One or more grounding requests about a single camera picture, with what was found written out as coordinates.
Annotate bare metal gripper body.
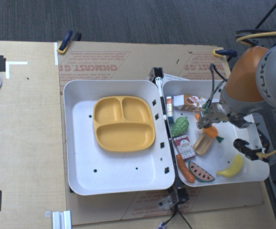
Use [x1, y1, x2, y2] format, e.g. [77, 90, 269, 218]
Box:
[200, 102, 232, 127]

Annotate orange carrot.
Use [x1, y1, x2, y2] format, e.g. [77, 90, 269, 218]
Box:
[194, 113, 225, 144]

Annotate green grapes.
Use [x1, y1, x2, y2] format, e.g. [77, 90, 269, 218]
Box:
[170, 116, 190, 138]

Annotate tan hot dog bun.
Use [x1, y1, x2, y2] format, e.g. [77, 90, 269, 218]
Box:
[193, 132, 213, 156]

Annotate brown and white carton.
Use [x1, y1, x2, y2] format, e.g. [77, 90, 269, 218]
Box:
[173, 94, 207, 113]

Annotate red and white packet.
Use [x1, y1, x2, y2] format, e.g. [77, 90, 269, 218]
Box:
[172, 135, 197, 161]

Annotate white and orange small carton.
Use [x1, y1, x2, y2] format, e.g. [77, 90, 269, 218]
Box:
[165, 96, 175, 125]

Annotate white plastic tray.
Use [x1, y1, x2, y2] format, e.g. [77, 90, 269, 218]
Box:
[62, 79, 176, 197]
[162, 80, 271, 188]

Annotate thin black and white rod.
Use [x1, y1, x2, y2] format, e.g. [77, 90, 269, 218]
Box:
[155, 77, 179, 188]

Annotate orange sausage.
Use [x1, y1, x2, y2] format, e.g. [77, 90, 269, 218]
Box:
[175, 154, 196, 184]

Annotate red watermelon slice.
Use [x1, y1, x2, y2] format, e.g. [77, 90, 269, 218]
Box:
[188, 160, 216, 183]

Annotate yellow banana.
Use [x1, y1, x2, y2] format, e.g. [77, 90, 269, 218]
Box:
[215, 153, 245, 178]

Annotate white paper sheet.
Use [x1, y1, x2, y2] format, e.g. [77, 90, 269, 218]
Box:
[163, 73, 191, 82]

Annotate yellow divided plate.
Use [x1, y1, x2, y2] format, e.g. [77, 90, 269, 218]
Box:
[92, 95, 156, 153]

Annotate brown cardboard board red print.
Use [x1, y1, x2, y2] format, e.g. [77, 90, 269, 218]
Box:
[57, 41, 265, 226]

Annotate black cylinder on white bracket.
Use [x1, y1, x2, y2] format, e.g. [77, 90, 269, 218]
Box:
[233, 118, 266, 162]

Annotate black block with thin wires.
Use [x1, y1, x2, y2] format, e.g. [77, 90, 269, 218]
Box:
[148, 67, 165, 82]
[165, 187, 190, 207]

